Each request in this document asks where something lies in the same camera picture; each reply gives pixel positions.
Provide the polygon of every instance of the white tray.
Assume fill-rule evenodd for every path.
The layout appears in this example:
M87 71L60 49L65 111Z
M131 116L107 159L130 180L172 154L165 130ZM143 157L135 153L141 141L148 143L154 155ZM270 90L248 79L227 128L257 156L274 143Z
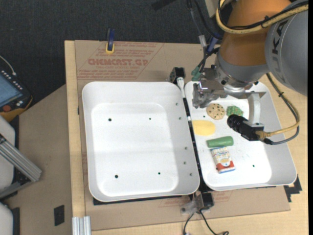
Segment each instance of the white tray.
M198 189L197 162L176 85L91 82L82 99L94 198L110 202Z
M185 94L188 101L192 120L209 120L216 126L216 132L208 137L195 135L196 145L201 164L201 171L205 183L213 190L230 190L239 188L267 187L292 184L296 179L295 166L286 143L268 145L260 141L248 141L241 135L230 129L226 123L227 115L221 120L214 120L206 113L206 109L192 106L193 84L185 85ZM279 119L273 105L268 88L259 83L253 86L251 91L267 92L261 98L260 122L265 125L265 131L281 129ZM235 105L244 112L243 117L249 117L249 106L246 99L236 99L232 96L220 98L212 103L221 104L225 110L228 106ZM229 146L235 170L218 173L212 155L206 145L206 140L223 136L232 136L234 145ZM270 138L273 141L285 139L283 134Z

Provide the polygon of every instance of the screen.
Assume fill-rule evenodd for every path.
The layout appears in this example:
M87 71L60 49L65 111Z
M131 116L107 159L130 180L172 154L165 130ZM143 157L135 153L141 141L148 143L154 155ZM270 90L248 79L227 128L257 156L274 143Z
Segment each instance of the screen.
M0 106L22 95L9 81L0 75Z

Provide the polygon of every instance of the cable connector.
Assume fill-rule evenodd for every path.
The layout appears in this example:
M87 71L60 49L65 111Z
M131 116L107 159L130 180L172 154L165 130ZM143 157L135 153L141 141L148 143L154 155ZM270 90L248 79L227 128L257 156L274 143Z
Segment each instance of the cable connector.
M264 142L266 144L273 144L273 141L270 139L263 139L262 142Z
M199 36L199 41L200 41L201 46L203 48L206 48L206 40L205 40L205 36L204 35Z
M191 75L193 75L193 77L191 78L191 81L199 81L200 76L202 75L201 72L199 72L200 70L200 66L197 66L192 72Z

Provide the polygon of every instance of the cookie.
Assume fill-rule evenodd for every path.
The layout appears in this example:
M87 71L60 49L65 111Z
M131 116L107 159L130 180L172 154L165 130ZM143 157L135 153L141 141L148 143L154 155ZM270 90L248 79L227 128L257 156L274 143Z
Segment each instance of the cookie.
M206 112L211 118L215 120L220 120L225 116L224 107L217 103L209 104L209 106L206 108Z

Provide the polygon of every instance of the black floor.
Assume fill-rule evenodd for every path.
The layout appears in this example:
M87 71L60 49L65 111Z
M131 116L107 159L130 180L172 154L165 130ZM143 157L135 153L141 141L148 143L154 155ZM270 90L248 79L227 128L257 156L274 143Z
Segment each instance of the black floor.
M198 43L186 0L0 0L0 21L0 55L33 104L65 84L64 40L105 40L114 28L116 41Z

